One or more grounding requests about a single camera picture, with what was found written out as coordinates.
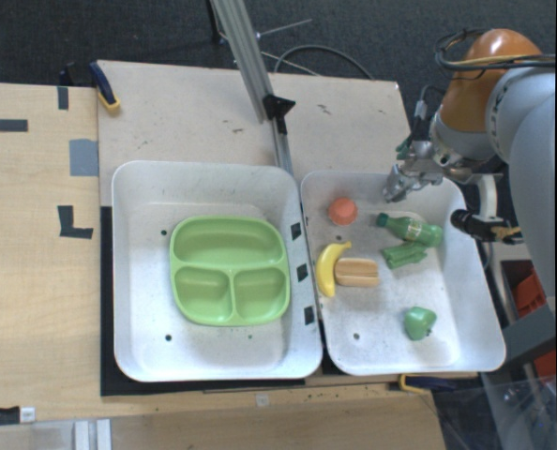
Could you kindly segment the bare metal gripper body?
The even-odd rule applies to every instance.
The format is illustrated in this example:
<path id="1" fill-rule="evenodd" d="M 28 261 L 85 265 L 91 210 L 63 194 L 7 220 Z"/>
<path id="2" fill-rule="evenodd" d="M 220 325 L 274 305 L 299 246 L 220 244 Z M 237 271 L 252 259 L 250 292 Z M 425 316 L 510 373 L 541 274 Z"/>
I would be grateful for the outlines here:
<path id="1" fill-rule="evenodd" d="M 400 186 L 439 185 L 445 177 L 465 183 L 473 175 L 470 163 L 445 144 L 405 140 L 397 147 Z"/>

